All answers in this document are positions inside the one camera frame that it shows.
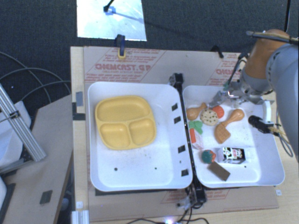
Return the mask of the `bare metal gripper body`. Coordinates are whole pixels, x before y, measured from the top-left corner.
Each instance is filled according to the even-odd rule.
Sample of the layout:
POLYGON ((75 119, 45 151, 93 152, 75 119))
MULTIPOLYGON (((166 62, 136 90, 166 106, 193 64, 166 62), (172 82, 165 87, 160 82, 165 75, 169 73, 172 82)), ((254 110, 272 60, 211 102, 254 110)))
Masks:
POLYGON ((263 93, 261 91, 254 90, 244 81, 231 82, 225 86, 225 90, 227 91, 230 99, 244 98, 246 102, 251 102, 253 104, 264 103, 262 98, 263 93))

